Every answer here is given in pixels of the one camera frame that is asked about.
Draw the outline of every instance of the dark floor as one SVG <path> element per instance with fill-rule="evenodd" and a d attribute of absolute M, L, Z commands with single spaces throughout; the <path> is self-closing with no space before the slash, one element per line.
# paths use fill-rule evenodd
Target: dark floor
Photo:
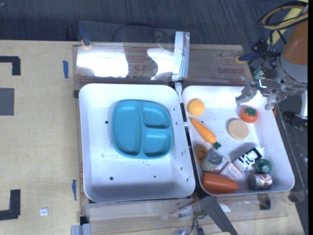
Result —
<path fill-rule="evenodd" d="M 184 30 L 190 32 L 192 44 L 242 45 L 249 53 L 256 41 L 269 35 L 258 19 L 290 1 L 295 0 L 0 0 L 0 39 L 66 41 L 67 27 L 72 25 L 77 33 L 84 20 Z M 296 96 L 287 98 L 279 112 L 298 113 L 300 103 Z M 291 199 L 308 234 L 307 132 L 287 123 L 279 128 L 296 178 Z"/>

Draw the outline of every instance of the can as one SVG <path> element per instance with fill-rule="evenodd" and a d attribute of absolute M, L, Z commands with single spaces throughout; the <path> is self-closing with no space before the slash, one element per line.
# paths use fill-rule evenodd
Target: can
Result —
<path fill-rule="evenodd" d="M 250 174 L 247 183 L 250 190 L 268 189 L 272 186 L 273 179 L 268 173 Z"/>
<path fill-rule="evenodd" d="M 213 172 L 220 165 L 223 158 L 216 150 L 211 150 L 201 162 L 201 168 L 204 171 Z"/>

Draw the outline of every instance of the beige disc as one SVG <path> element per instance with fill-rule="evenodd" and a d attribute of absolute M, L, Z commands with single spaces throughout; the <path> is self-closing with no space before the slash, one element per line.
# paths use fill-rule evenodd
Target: beige disc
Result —
<path fill-rule="evenodd" d="M 239 119 L 232 120 L 227 126 L 228 133 L 235 139 L 243 140 L 249 134 L 249 129 L 245 122 Z"/>

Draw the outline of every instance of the blue divided plate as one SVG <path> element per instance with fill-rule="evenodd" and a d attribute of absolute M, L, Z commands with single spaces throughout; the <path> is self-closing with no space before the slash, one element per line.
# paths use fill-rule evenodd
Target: blue divided plate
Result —
<path fill-rule="evenodd" d="M 163 106 L 144 100 L 123 100 L 115 106 L 111 134 L 114 148 L 129 158 L 161 158 L 173 146 L 170 114 Z"/>

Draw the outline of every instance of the gray square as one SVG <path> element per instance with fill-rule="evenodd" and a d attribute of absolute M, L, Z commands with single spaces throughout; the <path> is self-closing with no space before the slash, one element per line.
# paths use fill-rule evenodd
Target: gray square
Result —
<path fill-rule="evenodd" d="M 0 116 L 14 115 L 14 88 L 0 88 Z"/>

